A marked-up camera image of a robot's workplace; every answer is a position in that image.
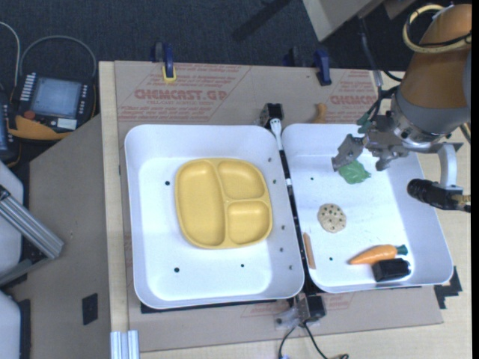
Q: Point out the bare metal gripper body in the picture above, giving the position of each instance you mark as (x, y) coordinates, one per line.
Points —
(387, 135)

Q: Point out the yellow divided plate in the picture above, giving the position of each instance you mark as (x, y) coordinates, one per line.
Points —
(202, 204)

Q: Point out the black cylinder on white bracket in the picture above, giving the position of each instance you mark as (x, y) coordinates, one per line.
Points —
(430, 193)

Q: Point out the thin black and white rod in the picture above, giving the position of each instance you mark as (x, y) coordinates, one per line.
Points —
(289, 185)

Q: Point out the orange curved toy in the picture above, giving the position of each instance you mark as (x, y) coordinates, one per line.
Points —
(320, 113)

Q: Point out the brown cardboard board red print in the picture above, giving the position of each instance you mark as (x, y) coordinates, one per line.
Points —
(232, 92)

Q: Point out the orange carrot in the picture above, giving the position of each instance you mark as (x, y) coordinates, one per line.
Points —
(376, 254)

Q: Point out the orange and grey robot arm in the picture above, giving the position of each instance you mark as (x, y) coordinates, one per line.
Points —
(438, 69)

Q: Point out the white plastic tray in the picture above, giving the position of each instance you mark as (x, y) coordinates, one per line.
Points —
(378, 215)
(157, 215)

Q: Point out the black box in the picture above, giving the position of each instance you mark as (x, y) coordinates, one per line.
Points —
(391, 270)

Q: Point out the thin orange stick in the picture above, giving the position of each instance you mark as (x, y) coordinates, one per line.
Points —
(309, 251)

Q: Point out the green lettuce leaf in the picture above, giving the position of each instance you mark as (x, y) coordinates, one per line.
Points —
(353, 173)

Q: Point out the beige biscuit with green dots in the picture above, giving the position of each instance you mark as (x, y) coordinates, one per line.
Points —
(331, 218)

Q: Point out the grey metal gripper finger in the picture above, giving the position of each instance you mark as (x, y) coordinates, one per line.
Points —
(348, 152)
(386, 160)

